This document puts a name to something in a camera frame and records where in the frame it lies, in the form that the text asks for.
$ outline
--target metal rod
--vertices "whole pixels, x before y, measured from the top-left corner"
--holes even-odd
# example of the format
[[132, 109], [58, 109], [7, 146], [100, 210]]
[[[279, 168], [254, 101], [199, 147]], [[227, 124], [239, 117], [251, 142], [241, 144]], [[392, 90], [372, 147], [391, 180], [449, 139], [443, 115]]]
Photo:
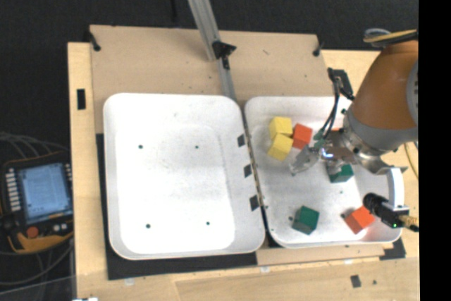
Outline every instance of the metal rod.
[[[213, 61], [216, 59], [213, 43], [221, 41], [221, 38], [219, 37], [218, 26], [214, 18], [210, 0], [188, 0], [188, 3], [197, 28], [202, 36], [208, 59]], [[230, 70], [223, 67], [221, 59], [216, 59], [216, 62], [218, 63], [219, 78], [221, 79], [223, 94], [236, 101]]]

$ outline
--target white tray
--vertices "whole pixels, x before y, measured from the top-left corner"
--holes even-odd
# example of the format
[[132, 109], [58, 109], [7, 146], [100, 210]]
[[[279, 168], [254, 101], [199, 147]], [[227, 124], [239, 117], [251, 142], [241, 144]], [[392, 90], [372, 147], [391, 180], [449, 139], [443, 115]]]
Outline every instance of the white tray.
[[104, 105], [111, 246], [126, 259], [257, 250], [265, 237], [238, 105], [115, 94]]
[[[388, 199], [391, 187], [398, 192], [397, 200], [403, 202], [404, 188], [400, 182], [394, 181], [402, 177], [398, 168], [387, 176], [375, 176], [361, 166], [352, 165], [352, 178], [344, 183], [331, 183], [326, 164], [321, 160], [310, 169], [292, 176], [289, 164], [300, 152], [298, 149], [293, 148], [284, 161], [268, 156], [271, 145], [268, 125], [273, 117], [290, 117], [293, 126], [301, 123], [313, 128], [315, 134], [326, 121], [333, 102], [333, 97], [256, 97], [246, 103], [250, 144], [257, 164], [269, 232], [283, 247], [393, 242], [401, 235], [401, 229], [391, 229], [377, 217], [376, 222], [355, 235], [342, 218], [343, 214], [362, 206], [363, 197], [368, 192]], [[342, 126], [340, 111], [349, 105], [350, 101], [340, 98], [334, 128]], [[310, 235], [292, 228], [292, 218], [301, 206], [320, 213], [317, 228]]]

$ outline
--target cube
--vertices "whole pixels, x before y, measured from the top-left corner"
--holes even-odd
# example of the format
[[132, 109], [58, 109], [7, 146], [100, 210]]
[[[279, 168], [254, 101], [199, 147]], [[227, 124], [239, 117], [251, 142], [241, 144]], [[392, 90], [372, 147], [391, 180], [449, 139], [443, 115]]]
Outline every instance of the cube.
[[375, 220], [374, 216], [365, 206], [361, 206], [345, 218], [345, 222], [354, 234], [358, 234], [361, 230], [370, 226]]
[[350, 164], [343, 164], [341, 166], [341, 171], [329, 174], [329, 179], [332, 183], [346, 182], [354, 175], [354, 171]]
[[279, 161], [283, 161], [290, 153], [292, 145], [293, 140], [290, 137], [279, 133], [274, 137], [271, 147], [268, 150], [268, 155]]
[[296, 211], [295, 219], [293, 220], [292, 227], [309, 235], [316, 230], [318, 224], [319, 212], [306, 206], [302, 206]]
[[291, 118], [274, 117], [269, 123], [269, 135], [273, 140], [278, 134], [291, 136], [293, 134], [293, 126]]
[[302, 149], [310, 143], [313, 130], [310, 127], [296, 123], [293, 130], [293, 147]]

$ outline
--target wooden table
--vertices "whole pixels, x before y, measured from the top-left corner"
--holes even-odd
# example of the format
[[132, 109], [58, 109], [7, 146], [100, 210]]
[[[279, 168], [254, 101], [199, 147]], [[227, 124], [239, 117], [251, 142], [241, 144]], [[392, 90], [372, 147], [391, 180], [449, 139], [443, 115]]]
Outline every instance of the wooden table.
[[[107, 276], [95, 135], [101, 107], [118, 89], [220, 94], [215, 62], [207, 61], [197, 30], [93, 25], [101, 46], [68, 44], [70, 134], [78, 297], [104, 300], [419, 300], [419, 234], [403, 231], [406, 257], [384, 259], [393, 244], [274, 249], [263, 245], [257, 265], [110, 281]], [[237, 46], [230, 56], [237, 101], [256, 95], [332, 95], [326, 67], [344, 69], [357, 90], [377, 51], [323, 50], [312, 60], [315, 35], [221, 32]], [[85, 106], [78, 97], [84, 92]], [[418, 152], [407, 144], [384, 156], [408, 166], [405, 204], [419, 214]], [[351, 276], [358, 276], [354, 287]]]

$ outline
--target black mount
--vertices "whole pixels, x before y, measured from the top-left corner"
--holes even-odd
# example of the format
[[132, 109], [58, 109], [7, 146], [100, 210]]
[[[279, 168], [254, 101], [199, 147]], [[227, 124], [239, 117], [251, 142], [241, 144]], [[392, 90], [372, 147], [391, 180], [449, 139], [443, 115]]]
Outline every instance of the black mount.
[[349, 100], [354, 100], [352, 86], [350, 79], [347, 77], [347, 73], [342, 69], [328, 68], [328, 75], [332, 82], [338, 81], [340, 93], [343, 94]]
[[212, 44], [214, 55], [216, 59], [220, 59], [223, 61], [224, 69], [230, 70], [230, 64], [228, 62], [228, 56], [230, 56], [237, 47], [234, 45], [222, 43], [220, 41], [216, 41]]

